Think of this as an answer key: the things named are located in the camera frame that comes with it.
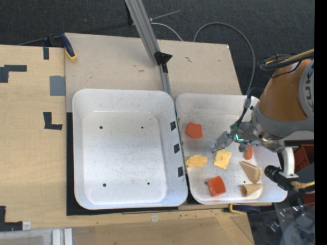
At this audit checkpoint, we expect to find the orange toy pizza slice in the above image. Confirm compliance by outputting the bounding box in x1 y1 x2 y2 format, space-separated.
185 122 204 139

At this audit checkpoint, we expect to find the white plastic tray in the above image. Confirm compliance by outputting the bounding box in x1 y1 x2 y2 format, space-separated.
175 92 289 205
72 88 189 210

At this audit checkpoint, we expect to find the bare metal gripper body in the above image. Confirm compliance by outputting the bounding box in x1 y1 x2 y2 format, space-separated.
230 121 285 153

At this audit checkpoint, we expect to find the beige toy ice-cream cone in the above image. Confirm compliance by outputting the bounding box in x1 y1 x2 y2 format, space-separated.
240 183 264 198

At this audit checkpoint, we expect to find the black cylinder on white bracket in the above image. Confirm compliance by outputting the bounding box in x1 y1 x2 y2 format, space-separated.
264 146 299 191

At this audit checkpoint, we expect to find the yellow ridged toy crisp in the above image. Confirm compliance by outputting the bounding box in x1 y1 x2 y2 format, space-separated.
185 154 208 168

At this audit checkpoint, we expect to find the yellow toy cheese wedge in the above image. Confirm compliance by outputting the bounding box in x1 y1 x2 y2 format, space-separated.
213 149 232 170

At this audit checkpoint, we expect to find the beige toy sandwich wedge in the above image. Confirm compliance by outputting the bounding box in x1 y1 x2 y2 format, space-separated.
239 161 263 184

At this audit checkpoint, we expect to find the red toy wedge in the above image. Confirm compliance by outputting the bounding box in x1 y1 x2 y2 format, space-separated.
207 175 227 197

